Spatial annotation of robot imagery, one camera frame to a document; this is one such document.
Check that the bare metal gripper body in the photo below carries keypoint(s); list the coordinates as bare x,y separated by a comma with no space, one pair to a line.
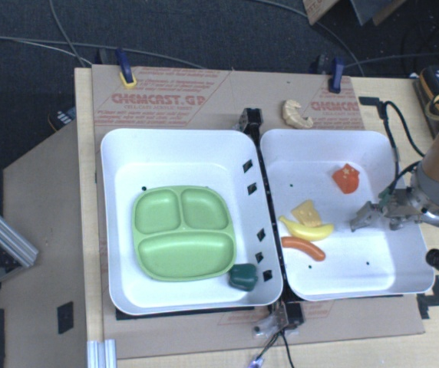
409,205

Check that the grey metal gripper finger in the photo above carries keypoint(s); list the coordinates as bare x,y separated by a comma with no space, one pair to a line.
396,225
365,217

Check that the orange red rounded block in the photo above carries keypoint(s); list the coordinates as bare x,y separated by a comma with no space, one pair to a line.
346,180

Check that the yellow banana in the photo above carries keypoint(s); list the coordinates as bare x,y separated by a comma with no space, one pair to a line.
311,232

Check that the white plastic tray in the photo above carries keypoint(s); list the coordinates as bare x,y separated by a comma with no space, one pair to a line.
189,144
342,270

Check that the yellow cheese wedge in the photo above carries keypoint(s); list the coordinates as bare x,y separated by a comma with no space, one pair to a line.
307,212

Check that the orange sausage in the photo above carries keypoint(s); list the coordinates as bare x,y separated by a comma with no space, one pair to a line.
304,247

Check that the thin black rod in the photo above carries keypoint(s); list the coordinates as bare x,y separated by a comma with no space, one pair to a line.
269,201

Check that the beige toy croissant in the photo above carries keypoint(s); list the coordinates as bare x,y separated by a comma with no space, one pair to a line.
292,114

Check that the dark green toy pepper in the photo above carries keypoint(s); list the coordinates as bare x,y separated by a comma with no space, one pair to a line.
243,277

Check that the green divided plate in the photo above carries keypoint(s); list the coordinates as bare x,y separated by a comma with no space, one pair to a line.
185,251

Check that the brown cardboard board red print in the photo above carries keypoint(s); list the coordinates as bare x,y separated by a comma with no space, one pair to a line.
204,94

